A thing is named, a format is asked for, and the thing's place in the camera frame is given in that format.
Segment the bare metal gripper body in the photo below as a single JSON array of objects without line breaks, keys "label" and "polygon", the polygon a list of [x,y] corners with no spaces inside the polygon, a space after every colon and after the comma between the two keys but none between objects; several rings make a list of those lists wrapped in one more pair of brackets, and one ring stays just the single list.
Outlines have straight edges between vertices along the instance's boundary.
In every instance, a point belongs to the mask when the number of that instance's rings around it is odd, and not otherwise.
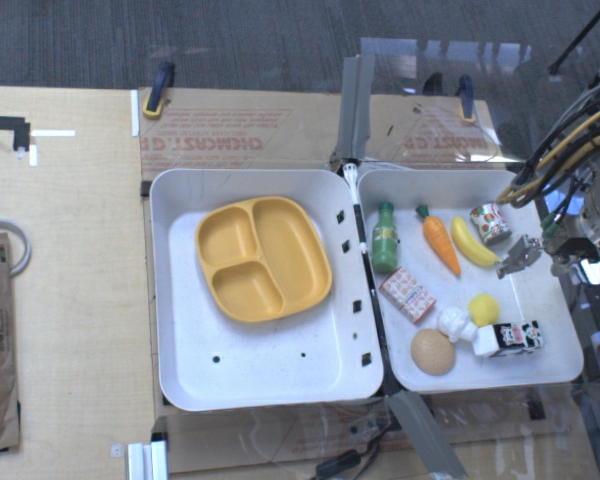
[{"label": "bare metal gripper body", "polygon": [[600,261],[600,190],[554,191],[546,198],[543,225],[547,253],[563,258]]}]

